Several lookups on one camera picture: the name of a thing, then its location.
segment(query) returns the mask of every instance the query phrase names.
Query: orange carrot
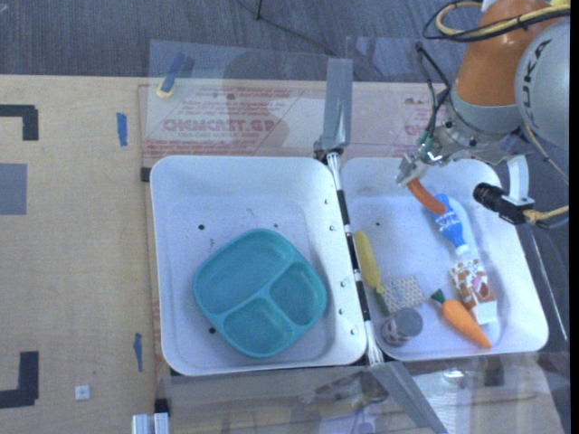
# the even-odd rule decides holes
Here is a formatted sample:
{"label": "orange carrot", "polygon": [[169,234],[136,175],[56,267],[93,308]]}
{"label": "orange carrot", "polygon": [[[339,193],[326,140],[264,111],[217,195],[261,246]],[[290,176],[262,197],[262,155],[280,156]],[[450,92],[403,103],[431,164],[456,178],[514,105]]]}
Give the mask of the orange carrot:
{"label": "orange carrot", "polygon": [[442,304],[442,314],[452,326],[477,344],[490,348],[490,342],[482,328],[460,301],[445,298],[440,289],[437,289],[431,298]]}

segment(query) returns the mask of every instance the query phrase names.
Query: wooden surface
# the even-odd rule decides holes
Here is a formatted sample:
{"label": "wooden surface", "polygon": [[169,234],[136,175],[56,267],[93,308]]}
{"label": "wooden surface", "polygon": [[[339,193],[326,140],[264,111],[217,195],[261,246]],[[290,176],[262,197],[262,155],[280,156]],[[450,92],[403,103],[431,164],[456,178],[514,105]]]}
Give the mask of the wooden surface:
{"label": "wooden surface", "polygon": [[[0,392],[18,386],[21,352],[40,356],[38,400],[1,409],[0,432],[130,432],[133,415],[154,411],[156,376],[163,374],[156,374],[156,276],[147,247],[154,238],[139,175],[138,91],[147,82],[0,76],[0,103],[33,104],[40,115],[40,139],[26,142],[20,120],[0,118],[0,164],[27,167],[26,215],[0,215]],[[400,100],[409,106],[405,93]],[[119,141],[117,113],[127,117],[127,146]],[[357,114],[375,118],[371,110]],[[471,432],[498,432],[508,420],[511,431],[544,432],[534,429],[545,427],[537,413],[559,432],[541,370],[527,358],[511,362],[518,370],[508,386],[495,395],[485,388],[493,394],[480,401],[471,394],[466,409],[439,374],[419,383],[437,412],[447,414],[445,423],[469,420],[456,432],[468,424]],[[90,398],[76,401],[75,387],[87,384]],[[198,389],[185,406],[199,406]],[[493,417],[498,408],[501,416]]]}

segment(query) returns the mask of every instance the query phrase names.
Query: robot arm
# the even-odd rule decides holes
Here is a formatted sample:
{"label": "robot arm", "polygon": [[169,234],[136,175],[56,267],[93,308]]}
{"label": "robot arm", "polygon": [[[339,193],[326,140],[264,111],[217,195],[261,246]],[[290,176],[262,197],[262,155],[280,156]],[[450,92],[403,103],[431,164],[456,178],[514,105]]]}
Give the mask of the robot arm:
{"label": "robot arm", "polygon": [[[416,195],[413,187],[434,165],[465,157],[491,165],[507,161],[510,193],[483,184],[474,196],[505,220],[524,222],[522,212],[533,203],[527,197],[527,161],[503,145],[515,130],[527,127],[568,154],[569,14],[570,5],[554,7],[544,0],[496,0],[476,30],[448,30],[441,38],[470,41],[469,46],[453,84],[433,95],[431,123],[418,148],[404,156],[396,182]],[[437,16],[439,30],[443,15]],[[436,124],[442,106],[444,119]],[[422,189],[420,196],[429,207]]]}

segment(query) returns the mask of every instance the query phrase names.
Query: bottle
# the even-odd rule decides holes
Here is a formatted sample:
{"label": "bottle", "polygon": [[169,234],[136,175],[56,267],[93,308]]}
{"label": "bottle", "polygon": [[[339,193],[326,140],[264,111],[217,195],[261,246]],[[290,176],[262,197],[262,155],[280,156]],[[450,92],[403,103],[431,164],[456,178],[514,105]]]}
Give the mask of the bottle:
{"label": "bottle", "polygon": [[454,286],[459,290],[460,299],[479,325],[493,322],[497,320],[497,298],[484,266],[464,240],[462,222],[452,209],[448,196],[439,193],[434,197],[446,207],[443,215],[432,212],[432,218],[441,235],[454,247],[456,257],[450,273]]}

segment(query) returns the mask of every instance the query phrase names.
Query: blue plate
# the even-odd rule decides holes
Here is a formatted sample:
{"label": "blue plate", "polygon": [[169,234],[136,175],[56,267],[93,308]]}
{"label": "blue plate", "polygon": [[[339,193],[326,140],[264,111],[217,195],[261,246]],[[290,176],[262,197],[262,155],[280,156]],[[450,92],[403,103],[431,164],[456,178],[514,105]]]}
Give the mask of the blue plate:
{"label": "blue plate", "polygon": [[223,337],[251,357],[288,348],[321,317],[322,279],[275,231],[245,232],[214,252],[196,271],[193,295]]}

